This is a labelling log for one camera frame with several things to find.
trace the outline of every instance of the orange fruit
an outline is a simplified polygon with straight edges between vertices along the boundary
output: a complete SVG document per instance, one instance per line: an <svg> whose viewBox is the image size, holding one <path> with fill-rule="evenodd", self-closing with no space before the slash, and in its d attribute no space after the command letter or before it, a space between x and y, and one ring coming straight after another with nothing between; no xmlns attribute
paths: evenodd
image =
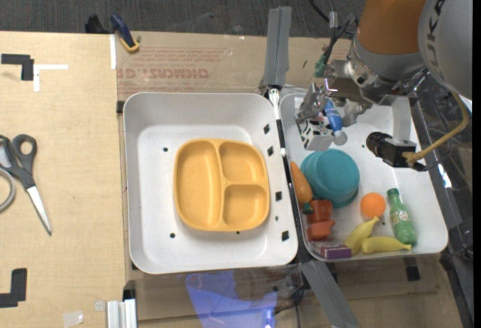
<svg viewBox="0 0 481 328"><path fill-rule="evenodd" d="M385 209L386 200L383 195L379 193L368 193L361 198L361 213L366 217L381 217Z"/></svg>

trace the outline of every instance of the banana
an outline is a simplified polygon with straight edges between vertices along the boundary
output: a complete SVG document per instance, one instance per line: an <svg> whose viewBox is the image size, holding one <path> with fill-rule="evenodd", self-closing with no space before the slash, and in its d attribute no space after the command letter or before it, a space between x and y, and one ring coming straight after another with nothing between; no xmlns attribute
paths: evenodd
<svg viewBox="0 0 481 328"><path fill-rule="evenodd" d="M411 244L403 244L395 237L387 235L378 235L375 237L366 238L362 244L363 254L372 254L378 252L394 252L402 249L411 250Z"/></svg>
<svg viewBox="0 0 481 328"><path fill-rule="evenodd" d="M359 224L344 240L344 245L351 248L353 256L359 253L362 242L369 237L377 221L379 221L379 218L375 216L372 220Z"/></svg>

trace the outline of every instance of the orange divided plate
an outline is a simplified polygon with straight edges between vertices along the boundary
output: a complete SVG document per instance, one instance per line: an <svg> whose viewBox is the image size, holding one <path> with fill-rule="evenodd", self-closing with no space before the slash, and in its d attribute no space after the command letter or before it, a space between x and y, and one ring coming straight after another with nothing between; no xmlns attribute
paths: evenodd
<svg viewBox="0 0 481 328"><path fill-rule="evenodd" d="M175 157L174 200L180 219L194 229L227 232L256 228L269 214L264 158L245 142L188 141Z"/></svg>

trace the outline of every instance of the yellow cable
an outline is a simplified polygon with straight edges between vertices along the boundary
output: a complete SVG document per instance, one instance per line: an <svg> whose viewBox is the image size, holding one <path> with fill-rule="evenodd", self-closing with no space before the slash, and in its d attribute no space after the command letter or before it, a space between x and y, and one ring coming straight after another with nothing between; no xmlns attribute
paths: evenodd
<svg viewBox="0 0 481 328"><path fill-rule="evenodd" d="M455 97L456 101L459 104L459 107L461 108L462 116L463 119L459 125L457 125L453 130L451 130L449 133L443 135L441 138L439 138L436 142L434 142L431 146L425 148L424 150L418 151L417 153L413 153L410 151L405 151L402 153L402 156L406 159L408 164L414 163L415 161L419 161L420 159L424 158L427 154L432 152L434 149L437 149L441 144L446 142L448 139L450 139L452 136L458 134L461 130L463 130L466 125L467 121L469 119L466 106L464 106L463 101L461 98L459 98L459 95L451 92L452 96Z"/></svg>

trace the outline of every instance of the carrot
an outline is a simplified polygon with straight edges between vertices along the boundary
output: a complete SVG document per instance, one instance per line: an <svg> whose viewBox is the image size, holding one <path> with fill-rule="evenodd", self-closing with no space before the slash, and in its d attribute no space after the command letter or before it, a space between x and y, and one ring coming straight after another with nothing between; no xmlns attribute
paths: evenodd
<svg viewBox="0 0 481 328"><path fill-rule="evenodd" d="M313 191L304 173L299 169L294 161L291 161L292 183L294 184L295 196L301 204L305 204L313 199Z"/></svg>

